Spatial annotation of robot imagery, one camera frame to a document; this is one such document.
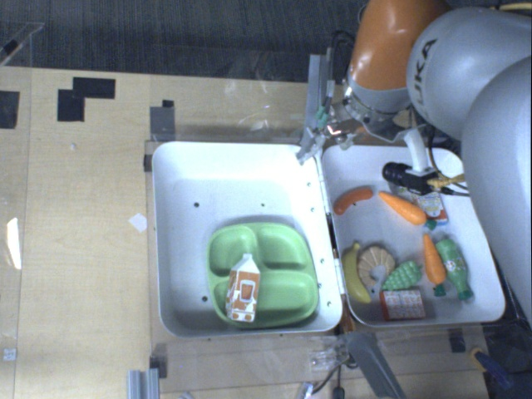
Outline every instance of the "green divided tray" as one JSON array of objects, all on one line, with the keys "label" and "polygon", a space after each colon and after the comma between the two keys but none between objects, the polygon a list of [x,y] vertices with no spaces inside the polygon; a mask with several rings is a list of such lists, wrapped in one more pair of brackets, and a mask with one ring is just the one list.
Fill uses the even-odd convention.
[{"label": "green divided tray", "polygon": [[[225,315],[229,272],[244,253],[260,271],[257,312],[252,323]],[[284,224],[236,224],[217,230],[210,239],[207,273],[216,313],[239,328],[273,328],[298,323],[318,306],[318,281],[305,239]]]}]

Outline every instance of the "green bottle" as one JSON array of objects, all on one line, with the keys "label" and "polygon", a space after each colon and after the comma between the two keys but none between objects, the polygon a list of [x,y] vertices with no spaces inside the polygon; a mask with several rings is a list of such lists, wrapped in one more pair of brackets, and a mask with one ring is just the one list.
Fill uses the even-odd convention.
[{"label": "green bottle", "polygon": [[456,243],[452,239],[443,239],[436,244],[436,249],[447,269],[447,279],[456,287],[458,298],[467,300],[473,296],[473,292],[467,284],[467,266],[464,258],[458,251]]}]

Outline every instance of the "orange carrot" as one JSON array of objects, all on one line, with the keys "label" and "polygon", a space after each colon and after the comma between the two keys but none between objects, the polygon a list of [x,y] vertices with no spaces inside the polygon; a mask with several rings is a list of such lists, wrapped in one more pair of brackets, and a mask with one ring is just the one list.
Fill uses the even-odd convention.
[{"label": "orange carrot", "polygon": [[428,234],[423,234],[423,249],[425,250],[426,277],[435,285],[443,283],[447,277],[446,268],[441,262],[438,250],[436,250],[436,246]]},{"label": "orange carrot", "polygon": [[413,203],[406,201],[406,199],[399,198],[398,196],[383,191],[379,192],[379,196],[386,204],[392,207],[410,223],[424,224],[426,222],[425,212]]},{"label": "orange carrot", "polygon": [[340,198],[335,201],[332,209],[336,214],[342,215],[350,205],[356,204],[358,201],[369,200],[371,197],[373,197],[373,191],[371,188],[355,188],[340,196]]}]

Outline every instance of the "robotic arm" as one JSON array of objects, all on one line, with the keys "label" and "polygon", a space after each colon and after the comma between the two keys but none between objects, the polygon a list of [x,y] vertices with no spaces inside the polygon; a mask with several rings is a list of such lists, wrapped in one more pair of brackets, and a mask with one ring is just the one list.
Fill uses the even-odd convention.
[{"label": "robotic arm", "polygon": [[322,130],[337,134],[355,119],[383,140],[410,140],[393,119],[412,105],[461,140],[475,212],[529,322],[531,31],[529,17],[512,13],[370,0],[344,99]]}]

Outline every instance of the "orange and white carton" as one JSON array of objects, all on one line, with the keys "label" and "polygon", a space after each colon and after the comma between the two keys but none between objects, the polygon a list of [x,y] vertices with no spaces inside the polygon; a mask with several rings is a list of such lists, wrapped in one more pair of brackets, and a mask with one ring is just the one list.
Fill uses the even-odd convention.
[{"label": "orange and white carton", "polygon": [[257,312],[260,272],[252,254],[244,254],[229,274],[229,291],[225,299],[227,317],[251,323]]}]

